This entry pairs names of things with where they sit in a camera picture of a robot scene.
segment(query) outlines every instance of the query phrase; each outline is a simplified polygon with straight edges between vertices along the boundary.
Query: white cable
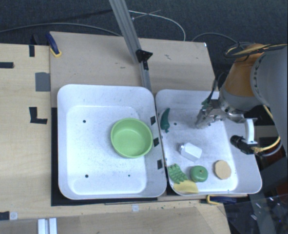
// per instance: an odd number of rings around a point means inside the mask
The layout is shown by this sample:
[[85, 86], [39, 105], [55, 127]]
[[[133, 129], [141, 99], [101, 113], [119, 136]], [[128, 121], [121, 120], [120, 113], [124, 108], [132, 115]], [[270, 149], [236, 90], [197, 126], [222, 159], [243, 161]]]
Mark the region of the white cable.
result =
[[133, 11], [133, 10], [129, 10], [129, 12], [131, 13], [136, 13], [136, 14], [141, 14], [141, 15], [147, 15], [147, 16], [152, 16], [152, 17], [156, 17], [156, 18], [162, 18], [162, 19], [165, 19], [165, 20], [168, 20], [168, 21], [171, 21], [173, 23], [175, 23], [178, 27], [180, 27], [180, 29], [183, 31], [183, 34], [184, 34], [184, 40], [186, 40], [186, 34], [185, 34], [185, 30], [183, 29], [183, 27], [181, 25], [179, 25], [178, 22], [170, 19], [170, 18], [166, 18], [166, 17], [163, 17], [163, 16], [158, 16], [158, 15], [154, 15], [154, 14], [151, 14], [151, 13], [144, 13], [144, 12], [138, 12], [138, 11]]

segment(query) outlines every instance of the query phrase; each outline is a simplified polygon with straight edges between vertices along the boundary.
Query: green plate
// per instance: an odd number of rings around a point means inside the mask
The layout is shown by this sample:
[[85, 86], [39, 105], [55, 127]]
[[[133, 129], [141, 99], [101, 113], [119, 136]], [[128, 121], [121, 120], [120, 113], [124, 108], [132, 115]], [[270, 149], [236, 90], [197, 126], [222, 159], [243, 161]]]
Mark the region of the green plate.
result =
[[153, 146], [151, 130], [136, 118], [117, 121], [111, 129], [110, 138], [115, 151], [126, 158], [144, 156]]

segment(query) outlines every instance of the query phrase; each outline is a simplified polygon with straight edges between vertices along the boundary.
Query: green round object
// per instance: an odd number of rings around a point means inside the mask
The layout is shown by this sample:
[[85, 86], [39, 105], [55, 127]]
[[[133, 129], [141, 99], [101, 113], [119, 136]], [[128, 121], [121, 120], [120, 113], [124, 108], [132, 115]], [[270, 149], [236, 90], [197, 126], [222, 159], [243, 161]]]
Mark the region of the green round object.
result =
[[191, 179], [194, 182], [204, 182], [208, 178], [208, 170], [203, 166], [194, 166], [191, 168]]
[[117, 121], [111, 129], [110, 138], [115, 151], [125, 158], [144, 156], [153, 146], [151, 130], [136, 118]]

